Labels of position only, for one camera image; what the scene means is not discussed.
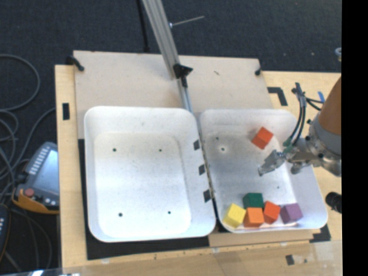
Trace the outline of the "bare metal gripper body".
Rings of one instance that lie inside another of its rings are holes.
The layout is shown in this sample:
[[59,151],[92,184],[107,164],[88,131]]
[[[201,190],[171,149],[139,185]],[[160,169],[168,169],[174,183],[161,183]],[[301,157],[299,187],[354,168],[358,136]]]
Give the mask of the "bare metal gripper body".
[[341,143],[324,144],[317,138],[299,139],[285,147],[286,160],[292,164],[292,174],[298,174],[308,166],[322,167],[336,177],[342,176]]

